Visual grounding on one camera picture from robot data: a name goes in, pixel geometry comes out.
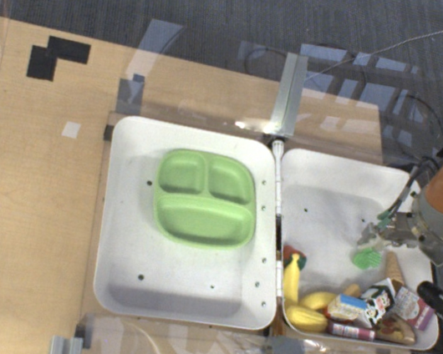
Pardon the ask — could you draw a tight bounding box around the green ridged toy food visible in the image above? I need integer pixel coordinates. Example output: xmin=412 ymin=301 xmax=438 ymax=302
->
xmin=350 ymin=243 xmax=385 ymax=273

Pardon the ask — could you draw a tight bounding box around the green divided plate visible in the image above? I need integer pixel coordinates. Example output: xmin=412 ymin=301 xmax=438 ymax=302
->
xmin=145 ymin=144 xmax=269 ymax=259

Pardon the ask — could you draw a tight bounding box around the thin black and white rod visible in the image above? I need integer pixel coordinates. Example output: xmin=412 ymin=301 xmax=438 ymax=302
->
xmin=245 ymin=137 xmax=311 ymax=301

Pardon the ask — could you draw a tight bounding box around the pink and white carton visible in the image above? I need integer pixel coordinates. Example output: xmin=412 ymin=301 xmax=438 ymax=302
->
xmin=389 ymin=284 xmax=439 ymax=333

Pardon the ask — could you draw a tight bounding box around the pizza slice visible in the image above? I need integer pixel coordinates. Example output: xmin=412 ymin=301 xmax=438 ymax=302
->
xmin=372 ymin=311 xmax=421 ymax=347

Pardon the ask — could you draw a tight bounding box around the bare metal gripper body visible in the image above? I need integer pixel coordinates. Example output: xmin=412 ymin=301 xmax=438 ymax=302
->
xmin=378 ymin=207 xmax=433 ymax=254

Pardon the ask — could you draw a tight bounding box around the yellow banana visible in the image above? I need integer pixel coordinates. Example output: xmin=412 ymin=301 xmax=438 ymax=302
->
xmin=277 ymin=251 xmax=308 ymax=307

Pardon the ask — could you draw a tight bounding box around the blue and white carton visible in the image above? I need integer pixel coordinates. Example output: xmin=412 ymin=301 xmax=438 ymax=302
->
xmin=324 ymin=291 xmax=371 ymax=328

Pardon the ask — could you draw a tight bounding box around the tan toy bread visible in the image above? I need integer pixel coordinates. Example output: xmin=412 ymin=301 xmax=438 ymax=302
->
xmin=343 ymin=281 xmax=364 ymax=300

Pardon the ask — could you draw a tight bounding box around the yellow toy fruit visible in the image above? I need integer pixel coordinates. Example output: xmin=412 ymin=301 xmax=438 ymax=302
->
xmin=281 ymin=302 xmax=331 ymax=336

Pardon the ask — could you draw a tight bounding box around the red toy fruit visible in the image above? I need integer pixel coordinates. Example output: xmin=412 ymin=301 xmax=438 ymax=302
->
xmin=279 ymin=243 xmax=311 ymax=269

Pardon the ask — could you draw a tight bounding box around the yellow toy lemon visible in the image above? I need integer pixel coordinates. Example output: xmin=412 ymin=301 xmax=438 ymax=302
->
xmin=298 ymin=286 xmax=339 ymax=316

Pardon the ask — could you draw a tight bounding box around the white plastic tray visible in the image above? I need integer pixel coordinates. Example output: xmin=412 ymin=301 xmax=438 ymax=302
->
xmin=80 ymin=111 xmax=307 ymax=342
xmin=251 ymin=145 xmax=443 ymax=354

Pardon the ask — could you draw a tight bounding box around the white cow print carton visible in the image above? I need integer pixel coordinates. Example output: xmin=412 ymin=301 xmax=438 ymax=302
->
xmin=355 ymin=273 xmax=400 ymax=333

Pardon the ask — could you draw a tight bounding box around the brown ice cream cone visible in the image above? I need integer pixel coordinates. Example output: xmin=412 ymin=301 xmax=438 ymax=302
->
xmin=379 ymin=249 xmax=411 ymax=291

